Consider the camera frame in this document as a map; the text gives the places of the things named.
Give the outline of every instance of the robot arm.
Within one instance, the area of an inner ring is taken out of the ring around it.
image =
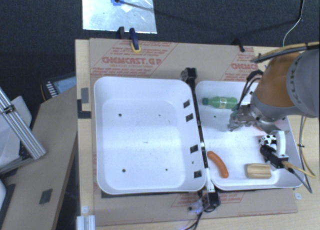
[[[273,58],[250,104],[231,114],[228,128],[254,125],[271,133],[279,130],[274,122],[287,115],[319,118],[318,48]]]

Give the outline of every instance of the sausage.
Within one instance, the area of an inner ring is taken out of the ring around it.
[[[229,172],[227,170],[226,165],[221,160],[221,158],[218,155],[216,155],[214,152],[212,152],[212,151],[207,152],[206,155],[218,167],[218,169],[220,171],[220,176],[222,178],[228,178],[229,177]]]

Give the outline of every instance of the green bottle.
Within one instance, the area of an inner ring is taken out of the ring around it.
[[[218,109],[232,109],[238,103],[237,99],[234,97],[221,97],[216,96],[213,98],[203,98],[203,105],[212,105]]]

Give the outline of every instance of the white tray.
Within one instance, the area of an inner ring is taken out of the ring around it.
[[[204,186],[198,125],[186,83],[103,77],[94,85],[94,104],[97,181],[104,192],[196,191]]]
[[[244,87],[241,82],[202,81],[196,86],[196,96],[199,104],[199,114],[203,130],[204,144],[207,151],[216,153],[225,163],[228,178],[221,178],[216,165],[208,160],[210,177],[218,188],[222,190],[247,190],[266,188],[298,187],[301,182],[285,169],[271,171],[270,179],[250,179],[246,177],[245,165],[248,163],[264,163],[259,152],[259,139],[265,133],[256,127],[242,127],[228,131],[231,110],[216,109],[212,106],[202,105],[204,97],[235,97],[239,99]],[[247,95],[242,104],[250,102],[251,95]],[[297,147],[287,119],[277,122],[278,128],[287,131],[286,154],[289,162],[301,167]]]

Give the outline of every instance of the silver sheet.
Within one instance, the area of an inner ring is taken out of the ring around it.
[[[112,0],[82,0],[84,30],[126,32],[134,28],[138,33],[157,33],[153,0],[123,0],[114,5]]]

